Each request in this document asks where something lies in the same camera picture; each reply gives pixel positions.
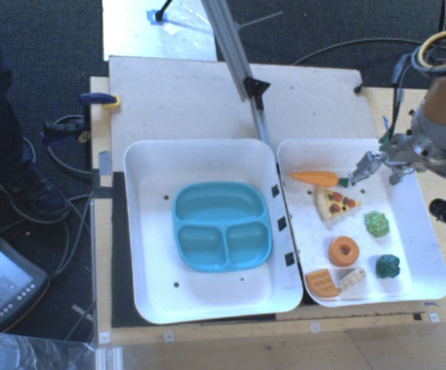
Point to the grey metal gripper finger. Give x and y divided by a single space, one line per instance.
401 175
365 167

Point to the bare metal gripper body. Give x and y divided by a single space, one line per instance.
416 153

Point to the yellow pizza slice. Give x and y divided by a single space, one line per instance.
333 204

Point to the orange carrot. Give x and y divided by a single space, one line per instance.
315 178

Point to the green grapes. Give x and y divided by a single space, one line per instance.
377 224

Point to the white plastic tray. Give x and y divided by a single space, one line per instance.
157 245
412 245

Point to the orange doughnut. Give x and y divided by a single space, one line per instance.
336 254

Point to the green broccoli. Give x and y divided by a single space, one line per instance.
387 267

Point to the cream wafer biscuit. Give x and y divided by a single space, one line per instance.
352 279

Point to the orange waffle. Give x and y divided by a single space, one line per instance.
321 283

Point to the pale wood board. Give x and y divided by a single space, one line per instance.
385 328

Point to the blue divided plate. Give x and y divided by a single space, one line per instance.
219 226

